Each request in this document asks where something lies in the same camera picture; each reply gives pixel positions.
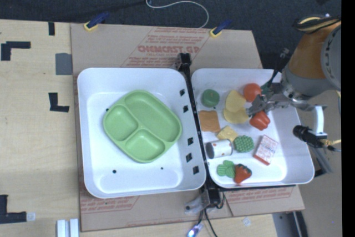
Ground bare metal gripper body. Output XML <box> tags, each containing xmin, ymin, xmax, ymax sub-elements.
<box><xmin>262</xmin><ymin>84</ymin><xmax>312</xmax><ymax>112</ymax></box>

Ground orange-red toy pepper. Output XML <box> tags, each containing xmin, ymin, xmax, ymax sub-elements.
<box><xmin>248</xmin><ymin>110</ymin><xmax>271</xmax><ymax>132</ymax></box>

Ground orange toy tomato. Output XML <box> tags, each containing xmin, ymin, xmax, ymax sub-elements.
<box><xmin>243</xmin><ymin>82</ymin><xmax>263</xmax><ymax>103</ymax></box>

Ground yellow toy crisp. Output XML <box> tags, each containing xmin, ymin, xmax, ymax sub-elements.
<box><xmin>225</xmin><ymin>89</ymin><xmax>247</xmax><ymax>113</ymax></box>
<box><xmin>222</xmin><ymin>107</ymin><xmax>250</xmax><ymax>124</ymax></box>

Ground green toy grapes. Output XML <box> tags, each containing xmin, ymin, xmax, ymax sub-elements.
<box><xmin>233</xmin><ymin>134</ymin><xmax>255</xmax><ymax>154</ymax></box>

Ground yellow toy cheese wedge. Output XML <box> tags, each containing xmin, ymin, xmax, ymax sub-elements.
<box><xmin>216</xmin><ymin>125</ymin><xmax>239</xmax><ymax>143</ymax></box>

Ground orange and white carton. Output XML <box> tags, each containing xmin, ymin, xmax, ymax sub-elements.
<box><xmin>252</xmin><ymin>134</ymin><xmax>280</xmax><ymax>167</ymax></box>

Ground green toy apple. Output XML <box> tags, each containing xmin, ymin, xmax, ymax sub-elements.
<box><xmin>201</xmin><ymin>88</ymin><xmax>221</xmax><ymax>108</ymax></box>

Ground orange toy bread slice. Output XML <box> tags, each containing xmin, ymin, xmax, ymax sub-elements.
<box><xmin>198</xmin><ymin>109</ymin><xmax>222</xmax><ymax>133</ymax></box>

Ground white can with dots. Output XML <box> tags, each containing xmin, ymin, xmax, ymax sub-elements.
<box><xmin>205</xmin><ymin>138</ymin><xmax>234</xmax><ymax>160</ymax></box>

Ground white plastic tray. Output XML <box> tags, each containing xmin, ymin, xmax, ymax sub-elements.
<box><xmin>77</xmin><ymin>67</ymin><xmax>207</xmax><ymax>199</ymax></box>
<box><xmin>191</xmin><ymin>67</ymin><xmax>316</xmax><ymax>189</ymax></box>

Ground thin black rod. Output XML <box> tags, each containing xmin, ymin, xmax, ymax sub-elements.
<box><xmin>183</xmin><ymin>63</ymin><xmax>214</xmax><ymax>190</ymax></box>

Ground green toy broccoli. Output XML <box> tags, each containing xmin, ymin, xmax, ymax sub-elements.
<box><xmin>216</xmin><ymin>159</ymin><xmax>237</xmax><ymax>179</ymax></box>

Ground green divided plate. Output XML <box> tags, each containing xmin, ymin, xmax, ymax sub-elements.
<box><xmin>102</xmin><ymin>89</ymin><xmax>183</xmax><ymax>164</ymax></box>

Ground brown cardboard board red print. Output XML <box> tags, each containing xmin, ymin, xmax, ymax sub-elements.
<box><xmin>70</xmin><ymin>23</ymin><xmax>306</xmax><ymax>233</ymax></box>

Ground black cylinder on white bracket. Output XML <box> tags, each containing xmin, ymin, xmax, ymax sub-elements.
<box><xmin>292</xmin><ymin>104</ymin><xmax>328</xmax><ymax>148</ymax></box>

